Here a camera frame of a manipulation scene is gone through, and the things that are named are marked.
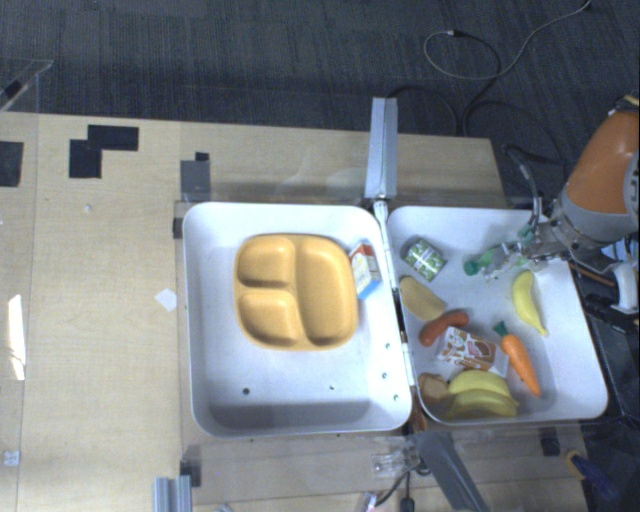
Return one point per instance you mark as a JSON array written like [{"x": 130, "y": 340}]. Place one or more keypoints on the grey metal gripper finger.
[
  {"x": 500, "y": 269},
  {"x": 515, "y": 248}
]

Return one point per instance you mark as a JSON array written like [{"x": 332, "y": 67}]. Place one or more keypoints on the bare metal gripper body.
[{"x": 550, "y": 243}]

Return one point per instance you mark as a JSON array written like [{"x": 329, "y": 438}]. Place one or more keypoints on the clear bottle with green cap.
[{"x": 475, "y": 264}]

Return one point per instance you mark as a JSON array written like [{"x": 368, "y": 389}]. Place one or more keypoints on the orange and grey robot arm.
[{"x": 602, "y": 170}]

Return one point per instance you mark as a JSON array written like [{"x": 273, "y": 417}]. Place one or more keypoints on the yellow banana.
[
  {"x": 482, "y": 406},
  {"x": 526, "y": 300},
  {"x": 477, "y": 382}
]

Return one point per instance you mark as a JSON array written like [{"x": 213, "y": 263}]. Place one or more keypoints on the green and white can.
[{"x": 425, "y": 259}]

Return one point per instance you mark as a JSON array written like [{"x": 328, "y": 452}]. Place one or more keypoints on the red sausage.
[{"x": 442, "y": 327}]

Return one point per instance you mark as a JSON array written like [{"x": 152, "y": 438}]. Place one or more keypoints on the tan bread slice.
[{"x": 419, "y": 299}]

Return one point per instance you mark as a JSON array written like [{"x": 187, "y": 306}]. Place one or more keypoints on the white and brown carton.
[{"x": 470, "y": 351}]

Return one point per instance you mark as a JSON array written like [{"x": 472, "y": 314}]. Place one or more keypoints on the orange carrot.
[{"x": 520, "y": 357}]

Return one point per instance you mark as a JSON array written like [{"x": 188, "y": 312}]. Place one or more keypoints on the white plastic tray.
[
  {"x": 565, "y": 370},
  {"x": 300, "y": 390}
]

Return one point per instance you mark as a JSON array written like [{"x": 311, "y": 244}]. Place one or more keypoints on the red white blue small carton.
[{"x": 365, "y": 272}]

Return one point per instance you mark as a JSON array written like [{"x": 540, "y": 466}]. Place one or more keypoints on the brown biscuit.
[{"x": 432, "y": 389}]

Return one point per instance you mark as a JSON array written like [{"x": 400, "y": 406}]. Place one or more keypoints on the orange divided plate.
[{"x": 320, "y": 290}]

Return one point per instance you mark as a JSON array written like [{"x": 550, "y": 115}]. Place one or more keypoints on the pale wood board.
[{"x": 300, "y": 165}]

